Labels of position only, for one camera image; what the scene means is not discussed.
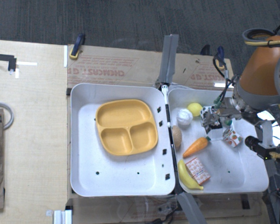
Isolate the white carton with orange print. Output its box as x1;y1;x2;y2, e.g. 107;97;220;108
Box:
222;127;244;148

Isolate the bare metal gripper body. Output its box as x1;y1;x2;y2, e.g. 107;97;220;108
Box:
214;95;258;122

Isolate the yellow banana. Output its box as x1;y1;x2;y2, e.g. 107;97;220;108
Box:
176;159;205;191

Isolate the white plastic tray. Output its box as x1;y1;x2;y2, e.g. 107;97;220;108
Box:
65;82;181;202
162;87;274;198

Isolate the orange carrot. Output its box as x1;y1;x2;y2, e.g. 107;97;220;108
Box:
182;135;211;159

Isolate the white lumpy ball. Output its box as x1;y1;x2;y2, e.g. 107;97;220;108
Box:
176;108;194;129

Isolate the black cylinder on white bracket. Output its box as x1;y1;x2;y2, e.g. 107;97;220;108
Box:
243;114;280;162

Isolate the brown oval bread roll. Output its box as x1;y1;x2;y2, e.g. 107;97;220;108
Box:
171;125;184;149

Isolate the yellow divided plate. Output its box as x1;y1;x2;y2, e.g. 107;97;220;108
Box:
93;97;161;158

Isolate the brown cardboard board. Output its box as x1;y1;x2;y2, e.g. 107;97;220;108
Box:
58;43;270;224

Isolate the yellow lemon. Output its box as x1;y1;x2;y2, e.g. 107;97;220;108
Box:
186;102;204;118

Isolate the flat orange and white carton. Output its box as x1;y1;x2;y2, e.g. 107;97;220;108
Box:
184;156;212;186

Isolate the white box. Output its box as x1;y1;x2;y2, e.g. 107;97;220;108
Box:
204;126;224;142

